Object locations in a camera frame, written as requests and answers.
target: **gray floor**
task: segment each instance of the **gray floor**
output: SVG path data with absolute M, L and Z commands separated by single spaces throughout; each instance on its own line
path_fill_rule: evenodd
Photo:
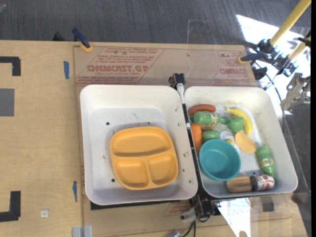
M 0 0 L 0 4 L 6 4 L 0 12 L 0 39 L 52 40 L 60 32 L 65 40 L 72 41 L 72 28 L 77 27 L 90 41 L 243 45 L 246 41 L 237 15 L 279 27 L 299 1 Z M 207 23 L 202 27 L 199 22 Z M 310 28 L 311 7 L 291 31 L 303 34 Z M 309 236 L 312 234 L 310 107 L 301 105 L 286 115 L 290 132 L 284 131 L 293 162 L 303 175 L 296 192 L 307 196 L 293 200 L 300 205 Z

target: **orange plate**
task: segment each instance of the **orange plate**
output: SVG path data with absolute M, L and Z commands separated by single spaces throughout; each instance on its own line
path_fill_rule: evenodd
M 159 127 L 134 127 L 115 133 L 110 155 L 118 181 L 129 190 L 163 187 L 178 175 L 174 145 Z

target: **red and white can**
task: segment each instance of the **red and white can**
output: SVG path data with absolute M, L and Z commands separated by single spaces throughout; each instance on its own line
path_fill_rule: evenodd
M 275 180 L 270 175 L 251 176 L 250 183 L 253 191 L 265 191 L 275 186 Z

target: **teal bowl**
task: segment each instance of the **teal bowl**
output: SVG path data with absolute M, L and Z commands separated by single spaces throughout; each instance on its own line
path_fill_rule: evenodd
M 227 141 L 211 139 L 203 143 L 198 155 L 202 172 L 216 181 L 235 178 L 241 166 L 237 150 Z

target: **toy banana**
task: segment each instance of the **toy banana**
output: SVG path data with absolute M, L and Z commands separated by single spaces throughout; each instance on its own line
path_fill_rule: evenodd
M 226 108 L 227 112 L 230 112 L 232 115 L 236 117 L 242 117 L 243 118 L 243 129 L 245 130 L 246 134 L 250 135 L 253 130 L 253 125 L 250 117 L 241 109 L 230 109 Z

